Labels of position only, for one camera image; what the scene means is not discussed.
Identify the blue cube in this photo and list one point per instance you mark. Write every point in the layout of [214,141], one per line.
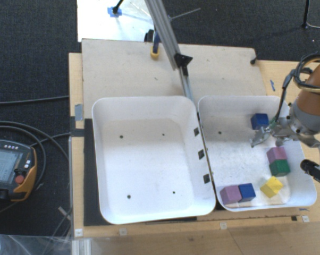
[247,191]
[259,121]

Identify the white plastic tray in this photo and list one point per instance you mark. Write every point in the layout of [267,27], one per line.
[234,158]
[146,163]

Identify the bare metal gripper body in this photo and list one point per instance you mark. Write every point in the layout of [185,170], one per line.
[287,130]

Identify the pale wooden flat board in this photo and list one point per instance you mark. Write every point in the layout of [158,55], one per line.
[128,70]

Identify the thin black and white rod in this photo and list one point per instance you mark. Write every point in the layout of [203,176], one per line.
[205,153]

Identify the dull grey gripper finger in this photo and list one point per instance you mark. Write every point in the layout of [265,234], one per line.
[279,142]
[259,138]

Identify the green cube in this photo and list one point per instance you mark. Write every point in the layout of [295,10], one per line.
[279,168]

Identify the yellow cube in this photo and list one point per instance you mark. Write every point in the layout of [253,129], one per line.
[271,187]

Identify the black cylinder on white bracket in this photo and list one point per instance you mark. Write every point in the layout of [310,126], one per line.
[315,167]

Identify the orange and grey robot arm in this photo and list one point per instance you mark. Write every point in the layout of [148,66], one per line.
[312,100]

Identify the purple cube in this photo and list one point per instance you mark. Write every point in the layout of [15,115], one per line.
[230,194]
[276,155]

